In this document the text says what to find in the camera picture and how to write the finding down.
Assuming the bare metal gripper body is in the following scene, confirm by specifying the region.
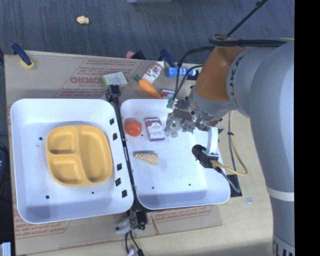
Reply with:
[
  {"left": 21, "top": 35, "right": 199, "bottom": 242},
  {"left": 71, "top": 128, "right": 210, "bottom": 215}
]
[{"left": 170, "top": 97, "right": 225, "bottom": 133}]

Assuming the red and white carton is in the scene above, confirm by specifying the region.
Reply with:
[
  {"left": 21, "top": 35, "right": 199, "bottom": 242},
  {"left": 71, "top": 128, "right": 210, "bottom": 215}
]
[{"left": 144, "top": 117, "right": 167, "bottom": 142}]

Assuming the red and white packet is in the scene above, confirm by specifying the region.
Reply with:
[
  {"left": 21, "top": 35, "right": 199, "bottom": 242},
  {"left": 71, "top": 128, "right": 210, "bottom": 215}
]
[{"left": 160, "top": 88, "right": 176, "bottom": 100}]

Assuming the orange round toy fruit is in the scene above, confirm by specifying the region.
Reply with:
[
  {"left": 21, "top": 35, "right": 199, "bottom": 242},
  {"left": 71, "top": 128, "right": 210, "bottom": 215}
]
[{"left": 123, "top": 119, "right": 143, "bottom": 138}]

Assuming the orange carrot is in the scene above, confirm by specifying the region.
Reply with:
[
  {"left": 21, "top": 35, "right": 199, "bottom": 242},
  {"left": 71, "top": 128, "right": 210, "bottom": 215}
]
[{"left": 132, "top": 74, "right": 164, "bottom": 100}]

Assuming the blue plastic bottle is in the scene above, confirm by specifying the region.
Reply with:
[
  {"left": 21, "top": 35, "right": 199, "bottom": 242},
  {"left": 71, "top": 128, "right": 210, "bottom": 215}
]
[{"left": 164, "top": 65, "right": 197, "bottom": 79}]

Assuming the thin black rod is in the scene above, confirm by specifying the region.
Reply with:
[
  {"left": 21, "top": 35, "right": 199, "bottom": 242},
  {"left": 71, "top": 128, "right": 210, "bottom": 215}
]
[{"left": 111, "top": 92, "right": 142, "bottom": 219}]

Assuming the white plastic tray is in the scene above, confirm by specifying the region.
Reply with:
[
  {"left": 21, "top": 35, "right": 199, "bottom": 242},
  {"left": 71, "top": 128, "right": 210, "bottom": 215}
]
[
  {"left": 119, "top": 98, "right": 232, "bottom": 211},
  {"left": 9, "top": 97, "right": 135, "bottom": 225}
]

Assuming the white and orange tube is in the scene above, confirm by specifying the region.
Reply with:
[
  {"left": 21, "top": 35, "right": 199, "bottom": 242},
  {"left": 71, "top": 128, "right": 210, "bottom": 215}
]
[{"left": 141, "top": 60, "right": 166, "bottom": 85}]

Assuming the green patterned box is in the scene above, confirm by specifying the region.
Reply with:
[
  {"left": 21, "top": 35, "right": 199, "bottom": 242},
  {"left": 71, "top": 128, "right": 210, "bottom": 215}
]
[{"left": 101, "top": 71, "right": 129, "bottom": 89}]

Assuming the orange divided plate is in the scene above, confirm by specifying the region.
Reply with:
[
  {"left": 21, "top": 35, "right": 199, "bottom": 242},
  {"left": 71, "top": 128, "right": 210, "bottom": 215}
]
[{"left": 45, "top": 124, "right": 114, "bottom": 187}]

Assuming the brown cardboard board red print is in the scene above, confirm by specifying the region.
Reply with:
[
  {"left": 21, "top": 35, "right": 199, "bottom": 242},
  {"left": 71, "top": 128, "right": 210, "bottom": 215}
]
[{"left": 3, "top": 49, "right": 224, "bottom": 256}]

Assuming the black cylinder on white bracket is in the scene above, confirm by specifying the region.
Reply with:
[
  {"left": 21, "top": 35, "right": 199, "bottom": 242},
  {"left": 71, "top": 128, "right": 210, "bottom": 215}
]
[{"left": 191, "top": 126, "right": 225, "bottom": 169}]

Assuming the black block with thin wires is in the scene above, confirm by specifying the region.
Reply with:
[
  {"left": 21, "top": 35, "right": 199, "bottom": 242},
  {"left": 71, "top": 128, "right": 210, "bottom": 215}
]
[
  {"left": 114, "top": 209, "right": 149, "bottom": 235},
  {"left": 105, "top": 84, "right": 122, "bottom": 101}
]

